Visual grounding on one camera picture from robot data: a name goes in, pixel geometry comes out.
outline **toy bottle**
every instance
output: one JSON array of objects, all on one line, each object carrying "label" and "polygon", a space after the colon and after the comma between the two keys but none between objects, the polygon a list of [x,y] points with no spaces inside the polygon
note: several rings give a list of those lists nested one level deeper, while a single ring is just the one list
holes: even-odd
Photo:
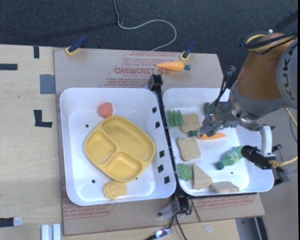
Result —
[{"label": "toy bottle", "polygon": [[228,152],[220,162],[216,163],[216,168],[222,170],[225,166],[232,166],[243,158],[241,154],[242,146],[238,146],[232,151]]}]

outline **gray floor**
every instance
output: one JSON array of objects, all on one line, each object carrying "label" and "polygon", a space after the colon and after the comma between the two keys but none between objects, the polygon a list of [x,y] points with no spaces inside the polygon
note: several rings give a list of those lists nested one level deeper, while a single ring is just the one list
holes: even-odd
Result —
[{"label": "gray floor", "polygon": [[[297,111],[292,115],[297,120]],[[275,126],[272,131],[273,145],[280,144],[283,161],[290,160],[297,152],[297,143],[294,140],[289,125],[289,117],[284,109],[279,109],[261,121],[267,125]],[[281,159],[278,151],[275,152],[277,160]],[[287,171],[298,169],[295,161],[283,167]],[[274,171],[274,178],[280,179]],[[299,239],[299,211],[298,211],[298,173],[283,174],[282,183],[276,184],[267,192],[260,193],[265,215],[262,217],[266,230],[266,237],[258,234],[255,219],[237,219],[236,223],[241,240],[297,240]]]}]

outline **dark backdrop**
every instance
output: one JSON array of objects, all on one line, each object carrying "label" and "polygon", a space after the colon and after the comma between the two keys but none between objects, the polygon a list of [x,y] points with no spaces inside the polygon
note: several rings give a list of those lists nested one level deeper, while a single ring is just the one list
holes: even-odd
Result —
[{"label": "dark backdrop", "polygon": [[[196,52],[217,54],[222,69],[244,62],[239,42],[245,35],[298,28],[298,0],[116,2],[125,27],[154,19],[175,26],[175,42],[158,51],[182,52],[196,41]],[[162,22],[121,29],[112,0],[0,0],[0,44],[68,47],[82,36],[89,39],[85,48],[149,51],[171,41],[174,32]]]}]

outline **yellow plate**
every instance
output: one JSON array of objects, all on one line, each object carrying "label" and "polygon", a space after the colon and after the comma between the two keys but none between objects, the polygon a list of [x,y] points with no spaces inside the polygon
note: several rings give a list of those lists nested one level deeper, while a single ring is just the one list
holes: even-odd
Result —
[{"label": "yellow plate", "polygon": [[102,120],[84,143],[89,160],[102,172],[118,182],[138,177],[156,153],[153,140],[123,116]]}]

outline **wooden surface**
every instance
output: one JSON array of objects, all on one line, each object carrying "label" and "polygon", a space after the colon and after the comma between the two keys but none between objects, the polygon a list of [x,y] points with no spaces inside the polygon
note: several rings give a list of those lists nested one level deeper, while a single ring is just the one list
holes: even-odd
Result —
[{"label": "wooden surface", "polygon": [[[54,75],[53,48],[0,45],[0,218],[20,217],[21,226],[0,228],[0,240],[37,240],[43,224],[62,224],[61,181],[55,94],[40,93],[40,75]],[[34,110],[52,127],[36,127]],[[235,220],[181,225],[189,240],[238,240]],[[160,228],[102,232],[72,239],[146,239]],[[164,239],[183,239],[177,226]]]}]

